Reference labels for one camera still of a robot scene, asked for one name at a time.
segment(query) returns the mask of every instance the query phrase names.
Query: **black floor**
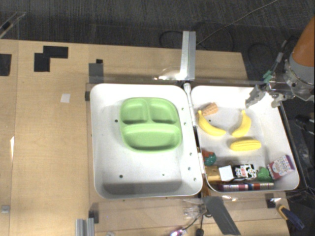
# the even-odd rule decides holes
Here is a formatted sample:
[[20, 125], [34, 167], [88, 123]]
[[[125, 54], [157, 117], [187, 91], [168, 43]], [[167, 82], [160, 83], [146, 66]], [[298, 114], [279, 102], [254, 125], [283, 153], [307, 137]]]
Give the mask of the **black floor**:
[[[5, 38], [74, 43], [180, 48], [183, 30], [197, 42], [248, 12], [273, 0], [0, 0], [0, 25], [24, 11], [18, 28]], [[314, 16], [315, 0], [279, 0], [217, 32], [200, 50], [241, 52], [249, 79], [260, 80], [285, 39], [299, 37]], [[285, 51], [288, 57], [296, 38]], [[289, 119], [314, 112], [313, 103], [284, 103]], [[314, 138], [304, 134], [314, 153]], [[304, 203], [291, 209], [304, 216]], [[307, 219], [315, 221], [314, 206]]]

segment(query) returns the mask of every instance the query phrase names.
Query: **green plate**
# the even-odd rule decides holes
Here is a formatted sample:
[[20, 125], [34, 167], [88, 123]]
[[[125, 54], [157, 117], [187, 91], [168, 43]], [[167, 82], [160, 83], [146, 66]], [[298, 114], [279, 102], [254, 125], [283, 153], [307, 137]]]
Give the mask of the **green plate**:
[[173, 103], [161, 98], [130, 98], [120, 109], [124, 144], [133, 151], [173, 150], [182, 142], [182, 129]]

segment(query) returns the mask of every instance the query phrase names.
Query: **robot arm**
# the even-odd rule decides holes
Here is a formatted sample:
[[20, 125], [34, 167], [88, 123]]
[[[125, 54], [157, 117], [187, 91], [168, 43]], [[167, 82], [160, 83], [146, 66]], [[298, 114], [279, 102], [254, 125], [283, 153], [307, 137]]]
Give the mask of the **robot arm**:
[[249, 107], [261, 100], [265, 93], [274, 101], [272, 107], [279, 106], [281, 101], [299, 97], [304, 101], [314, 101], [314, 31], [315, 18], [305, 27], [289, 59], [285, 61], [284, 72], [276, 72], [283, 53], [280, 52], [274, 67], [264, 75], [265, 84], [255, 86], [246, 100]]

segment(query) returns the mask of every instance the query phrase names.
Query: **wooden tabletop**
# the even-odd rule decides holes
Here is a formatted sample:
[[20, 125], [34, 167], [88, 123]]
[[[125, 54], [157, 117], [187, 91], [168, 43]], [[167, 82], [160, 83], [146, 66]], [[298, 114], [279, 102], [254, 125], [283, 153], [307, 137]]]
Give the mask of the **wooden tabletop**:
[[[34, 53], [43, 53], [44, 45], [67, 46], [68, 58], [51, 59], [50, 72], [34, 72]], [[164, 69], [179, 68], [181, 50], [0, 40], [0, 54], [12, 55], [10, 75], [0, 77], [0, 205], [11, 209], [0, 213], [0, 235], [74, 235], [75, 220], [86, 219], [91, 204], [108, 214], [95, 225], [97, 236], [107, 231], [161, 236], [189, 223], [181, 199], [97, 197], [91, 203], [84, 98], [89, 63], [96, 59], [103, 60], [105, 75], [153, 78]], [[196, 52], [196, 76], [247, 78], [240, 53], [208, 51]], [[63, 94], [70, 94], [69, 103], [61, 102]], [[275, 209], [267, 209], [263, 197], [240, 197], [226, 206], [242, 235], [261, 235], [262, 228], [264, 235], [289, 235], [286, 222]], [[205, 235], [221, 235], [212, 218], [203, 228]]]

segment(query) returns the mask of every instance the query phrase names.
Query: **toy banana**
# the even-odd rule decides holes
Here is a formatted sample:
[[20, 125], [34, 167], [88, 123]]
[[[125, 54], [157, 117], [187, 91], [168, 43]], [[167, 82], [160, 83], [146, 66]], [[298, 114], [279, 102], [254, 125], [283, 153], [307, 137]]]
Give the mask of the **toy banana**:
[[242, 111], [242, 114], [243, 114], [243, 118], [242, 118], [241, 125], [232, 133], [232, 136], [234, 137], [245, 136], [247, 132], [249, 131], [249, 129], [251, 128], [251, 124], [252, 124], [251, 118], [249, 118], [249, 116], [246, 115], [245, 110]]
[[233, 151], [248, 151], [261, 148], [261, 142], [254, 139], [236, 141], [230, 146]]
[[204, 116], [202, 115], [202, 111], [199, 110], [198, 111], [198, 118], [199, 118], [199, 121], [198, 121], [198, 124], [199, 126], [201, 127], [201, 129], [203, 131], [205, 131], [206, 133], [208, 133], [209, 135], [212, 135], [212, 136], [222, 136], [226, 133], [225, 130], [223, 129], [220, 129], [220, 128], [217, 128], [217, 127], [213, 127], [205, 118]]

